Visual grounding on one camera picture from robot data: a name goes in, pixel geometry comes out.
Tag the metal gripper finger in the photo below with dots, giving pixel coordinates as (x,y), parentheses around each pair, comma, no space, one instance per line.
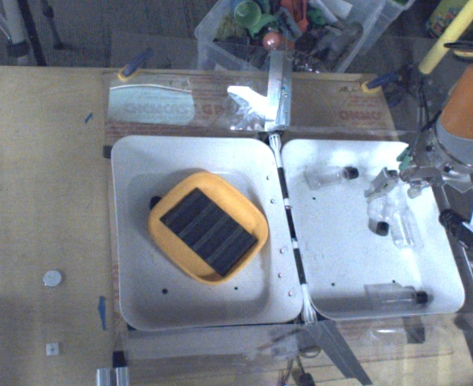
(415,189)
(383,181)

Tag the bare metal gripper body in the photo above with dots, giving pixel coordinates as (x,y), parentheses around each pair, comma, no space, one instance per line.
(437,171)

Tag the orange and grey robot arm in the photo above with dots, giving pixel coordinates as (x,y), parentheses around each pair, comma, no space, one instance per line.
(463,103)

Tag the clear plastic bottle black cap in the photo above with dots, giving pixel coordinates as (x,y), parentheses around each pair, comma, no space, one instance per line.
(397,296)
(325,176)
(378,215)

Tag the white plastic tray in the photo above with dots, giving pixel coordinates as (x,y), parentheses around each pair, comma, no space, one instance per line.
(140,255)
(341,247)

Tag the thin black and white rod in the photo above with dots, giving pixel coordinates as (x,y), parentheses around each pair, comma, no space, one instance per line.
(289,211)

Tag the yellow plate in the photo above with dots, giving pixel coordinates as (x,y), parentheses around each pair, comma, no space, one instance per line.
(168,239)

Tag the small white round disc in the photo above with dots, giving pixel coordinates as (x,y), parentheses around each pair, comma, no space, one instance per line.
(52,278)

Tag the small white square piece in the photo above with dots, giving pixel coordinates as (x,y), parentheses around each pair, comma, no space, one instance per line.
(52,349)

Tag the black cylinder on white bracket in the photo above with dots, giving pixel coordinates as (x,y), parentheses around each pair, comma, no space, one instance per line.
(455,223)

